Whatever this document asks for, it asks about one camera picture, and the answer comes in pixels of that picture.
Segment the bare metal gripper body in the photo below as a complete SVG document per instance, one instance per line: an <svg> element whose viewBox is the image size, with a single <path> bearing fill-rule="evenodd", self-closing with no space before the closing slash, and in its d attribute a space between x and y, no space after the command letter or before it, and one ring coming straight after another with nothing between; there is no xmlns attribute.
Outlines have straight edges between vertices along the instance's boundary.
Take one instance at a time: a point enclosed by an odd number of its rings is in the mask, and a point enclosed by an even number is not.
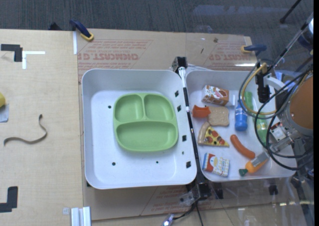
<svg viewBox="0 0 319 226"><path fill-rule="evenodd" d="M269 131L270 150L273 153L279 153L287 146L302 136L302 133L297 129L286 126L281 122L275 123Z"/></svg>

